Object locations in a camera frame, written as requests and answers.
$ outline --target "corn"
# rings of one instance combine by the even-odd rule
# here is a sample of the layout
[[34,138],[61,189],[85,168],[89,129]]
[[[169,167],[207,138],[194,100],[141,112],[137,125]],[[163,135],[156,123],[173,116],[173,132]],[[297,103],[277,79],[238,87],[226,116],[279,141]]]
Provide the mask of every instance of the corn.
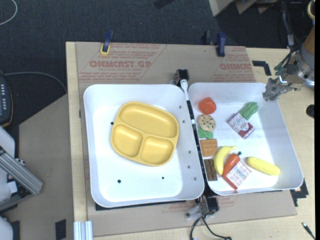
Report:
[[279,175],[280,168],[272,163],[257,157],[250,156],[246,160],[247,164],[257,171],[267,175]]

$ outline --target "table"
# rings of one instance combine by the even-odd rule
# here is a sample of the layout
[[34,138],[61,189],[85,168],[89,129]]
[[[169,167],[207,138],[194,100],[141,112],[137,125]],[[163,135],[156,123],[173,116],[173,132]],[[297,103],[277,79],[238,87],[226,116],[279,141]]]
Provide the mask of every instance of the table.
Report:
[[[266,61],[270,68],[279,63],[288,53],[286,49],[247,48],[250,61]],[[72,164],[72,191],[74,221],[88,220],[86,206],[86,189],[84,175],[84,160],[82,149],[81,120],[79,118],[79,86],[77,72],[76,43],[66,43],[66,62],[68,78],[68,104],[70,121],[70,146]],[[253,67],[257,82],[266,83],[268,76],[262,67]],[[287,125],[294,149],[298,156],[309,195],[298,200],[297,215],[242,222],[221,223],[212,225],[212,230],[224,236],[232,236],[233,240],[242,239],[308,239],[311,237],[302,226],[305,222],[315,234],[315,122],[306,115],[308,105],[314,104],[314,90],[302,88],[298,92],[289,92],[279,99],[279,105]],[[95,237],[97,240],[125,239],[189,239],[189,227],[155,230],[148,232],[119,234]],[[198,226],[193,236],[199,239],[212,239],[205,226]]]

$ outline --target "red tomato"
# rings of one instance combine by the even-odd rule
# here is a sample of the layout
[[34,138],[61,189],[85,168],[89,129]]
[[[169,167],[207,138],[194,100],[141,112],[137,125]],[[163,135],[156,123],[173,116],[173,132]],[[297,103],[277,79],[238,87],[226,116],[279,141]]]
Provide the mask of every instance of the red tomato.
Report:
[[217,109],[216,103],[210,98],[204,98],[199,102],[199,110],[205,115],[212,114]]

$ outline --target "dark background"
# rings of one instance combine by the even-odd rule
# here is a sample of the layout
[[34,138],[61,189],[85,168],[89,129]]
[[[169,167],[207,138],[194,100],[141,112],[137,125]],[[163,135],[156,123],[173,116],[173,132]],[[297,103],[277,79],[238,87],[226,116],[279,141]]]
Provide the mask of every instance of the dark background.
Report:
[[[67,85],[66,42],[200,45],[205,31],[224,32],[226,45],[285,48],[280,5],[285,1],[296,37],[303,42],[312,28],[310,0],[280,0],[264,13],[255,6],[239,14],[234,3],[213,17],[209,0],[14,0],[18,11],[0,25],[0,71],[42,72]],[[0,0],[0,24],[15,12]],[[54,79],[35,74],[5,77],[14,103],[13,128],[65,94]]]

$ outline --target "blue clamp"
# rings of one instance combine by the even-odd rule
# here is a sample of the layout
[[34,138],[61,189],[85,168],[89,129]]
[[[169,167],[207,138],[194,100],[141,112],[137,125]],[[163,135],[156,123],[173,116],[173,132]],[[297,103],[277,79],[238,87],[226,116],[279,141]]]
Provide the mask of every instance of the blue clamp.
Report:
[[101,48],[100,48],[100,54],[103,55],[103,56],[107,56],[110,52],[110,42],[112,40],[112,37],[114,35],[114,31],[113,30],[109,30],[107,33],[106,33],[106,37],[105,37],[105,41],[104,43],[101,45]]
[[221,32],[216,35],[216,43],[218,47],[216,48],[216,55],[218,57],[225,56],[225,44],[226,44],[226,35],[225,33]]

